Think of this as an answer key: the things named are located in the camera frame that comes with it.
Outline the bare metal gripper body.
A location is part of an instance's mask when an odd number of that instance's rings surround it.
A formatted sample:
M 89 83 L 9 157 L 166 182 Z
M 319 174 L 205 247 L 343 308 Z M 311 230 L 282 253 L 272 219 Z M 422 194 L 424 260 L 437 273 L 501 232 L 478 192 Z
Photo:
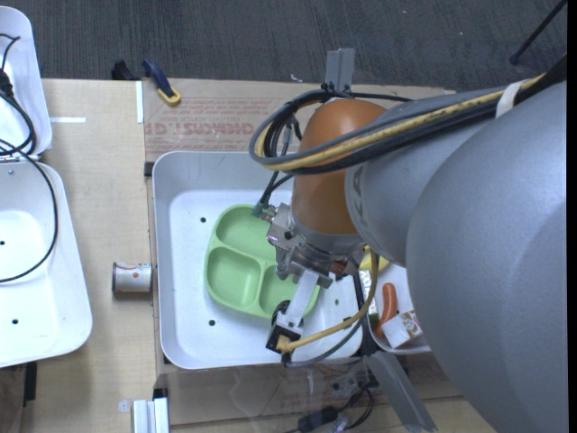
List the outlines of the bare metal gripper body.
M 281 203 L 266 210 L 267 239 L 276 249 L 276 272 L 299 282 L 304 272 L 316 275 L 316 284 L 328 288 L 338 277 L 355 274 L 362 260 L 362 239 L 357 234 L 328 234 L 298 221 L 292 207 Z

